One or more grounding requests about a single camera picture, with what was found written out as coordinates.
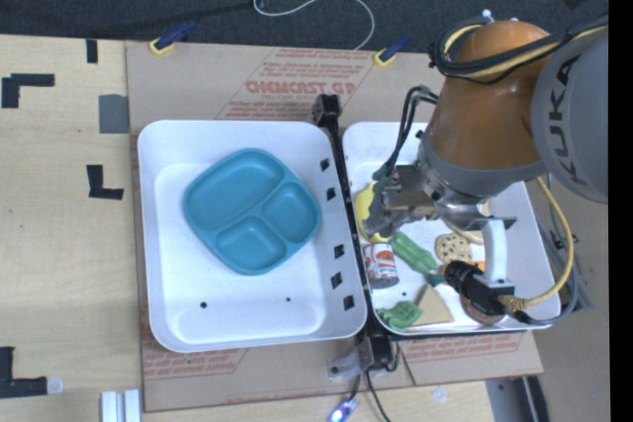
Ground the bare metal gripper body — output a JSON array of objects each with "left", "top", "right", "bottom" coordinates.
[{"left": 379, "top": 164, "right": 492, "bottom": 234}]

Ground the yellow banana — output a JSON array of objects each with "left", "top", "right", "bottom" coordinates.
[{"left": 352, "top": 181, "right": 393, "bottom": 244}]

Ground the red and white small can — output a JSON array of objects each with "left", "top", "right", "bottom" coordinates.
[{"left": 362, "top": 241, "right": 401, "bottom": 291}]

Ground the green pea pod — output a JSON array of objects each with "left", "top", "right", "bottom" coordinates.
[{"left": 390, "top": 231, "right": 439, "bottom": 275}]

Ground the thin black rod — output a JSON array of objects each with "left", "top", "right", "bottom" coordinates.
[{"left": 327, "top": 123, "right": 373, "bottom": 338}]

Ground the tan chocolate chip biscuit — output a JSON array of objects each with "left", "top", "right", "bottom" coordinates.
[{"left": 433, "top": 232, "right": 474, "bottom": 266}]

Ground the green lettuce leaf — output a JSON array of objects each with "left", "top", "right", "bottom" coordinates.
[{"left": 376, "top": 299, "right": 424, "bottom": 330}]

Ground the white plastic tray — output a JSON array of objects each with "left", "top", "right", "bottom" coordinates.
[
  {"left": 341, "top": 121, "right": 563, "bottom": 336},
  {"left": 136, "top": 119, "right": 368, "bottom": 354}
]

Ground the brown doughnut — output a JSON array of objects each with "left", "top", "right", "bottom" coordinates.
[{"left": 459, "top": 293, "right": 506, "bottom": 327}]

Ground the blue divided plate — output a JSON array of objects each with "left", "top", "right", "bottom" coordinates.
[{"left": 182, "top": 147, "right": 323, "bottom": 277}]

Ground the brown cardboard board red print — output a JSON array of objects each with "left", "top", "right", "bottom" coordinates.
[{"left": 124, "top": 40, "right": 545, "bottom": 413}]

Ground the black cylinder on white bracket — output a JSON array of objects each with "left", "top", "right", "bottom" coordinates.
[{"left": 443, "top": 215, "right": 518, "bottom": 317}]

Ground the black block with thin wires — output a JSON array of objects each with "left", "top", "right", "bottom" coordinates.
[
  {"left": 314, "top": 93, "right": 344, "bottom": 128},
  {"left": 364, "top": 331, "right": 396, "bottom": 370}
]

